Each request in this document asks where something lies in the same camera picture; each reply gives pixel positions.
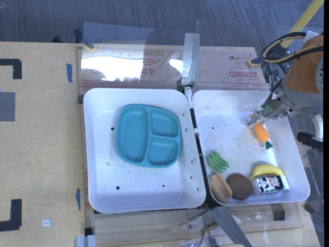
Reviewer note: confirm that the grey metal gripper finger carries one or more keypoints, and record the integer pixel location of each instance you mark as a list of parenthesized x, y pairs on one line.
[(252, 120), (261, 117)]

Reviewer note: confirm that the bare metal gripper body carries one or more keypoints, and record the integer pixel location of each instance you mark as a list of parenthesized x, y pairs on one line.
[(281, 109)]

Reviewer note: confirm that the orange toy carrot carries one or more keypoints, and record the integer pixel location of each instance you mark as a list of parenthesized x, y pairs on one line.
[(261, 134)]

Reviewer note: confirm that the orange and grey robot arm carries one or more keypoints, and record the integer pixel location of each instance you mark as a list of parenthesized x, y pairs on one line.
[(300, 73)]

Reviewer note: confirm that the white plastic tray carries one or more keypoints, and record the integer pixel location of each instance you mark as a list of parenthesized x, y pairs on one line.
[(231, 138), (144, 189)]

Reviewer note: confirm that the yellow banana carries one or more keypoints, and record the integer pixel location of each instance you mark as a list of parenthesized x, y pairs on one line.
[(267, 169)]

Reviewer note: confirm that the green ribbed toy vegetable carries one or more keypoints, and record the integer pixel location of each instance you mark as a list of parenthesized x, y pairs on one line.
[(217, 162)]

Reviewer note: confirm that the brown cardboard board red print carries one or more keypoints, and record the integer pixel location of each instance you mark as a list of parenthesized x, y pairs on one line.
[(226, 68)]

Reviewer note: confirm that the cow print milk carton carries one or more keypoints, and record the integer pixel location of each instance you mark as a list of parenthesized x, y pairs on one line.
[(270, 184)]

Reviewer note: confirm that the brown round biscuit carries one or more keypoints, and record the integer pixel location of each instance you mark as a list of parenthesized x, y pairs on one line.
[(239, 186)]

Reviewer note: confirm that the tan toy bread bun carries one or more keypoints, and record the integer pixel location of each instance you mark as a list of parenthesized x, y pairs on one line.
[(220, 188)]

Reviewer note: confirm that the blue divided plate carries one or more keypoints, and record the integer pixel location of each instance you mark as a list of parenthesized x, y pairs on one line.
[(133, 135)]

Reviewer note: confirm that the black cylinder on white bracket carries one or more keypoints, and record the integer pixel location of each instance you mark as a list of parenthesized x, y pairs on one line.
[(309, 139)]

